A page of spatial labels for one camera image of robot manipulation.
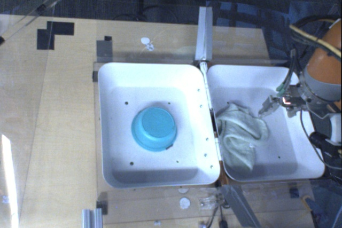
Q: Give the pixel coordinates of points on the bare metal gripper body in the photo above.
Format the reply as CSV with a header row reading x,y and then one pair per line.
x,y
292,101

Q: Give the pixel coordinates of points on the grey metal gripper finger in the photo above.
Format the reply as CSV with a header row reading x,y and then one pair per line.
x,y
265,105
275,104

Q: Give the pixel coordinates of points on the pale green towel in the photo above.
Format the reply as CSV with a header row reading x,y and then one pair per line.
x,y
240,138

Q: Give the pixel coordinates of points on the white plastic tray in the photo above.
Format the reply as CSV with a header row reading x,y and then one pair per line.
x,y
280,146
160,80

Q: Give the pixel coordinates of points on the blue bowl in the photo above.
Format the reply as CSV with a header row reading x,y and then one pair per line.
x,y
155,128

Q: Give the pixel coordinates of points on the black cylinder on white bracket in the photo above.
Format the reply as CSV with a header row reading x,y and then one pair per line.
x,y
327,144

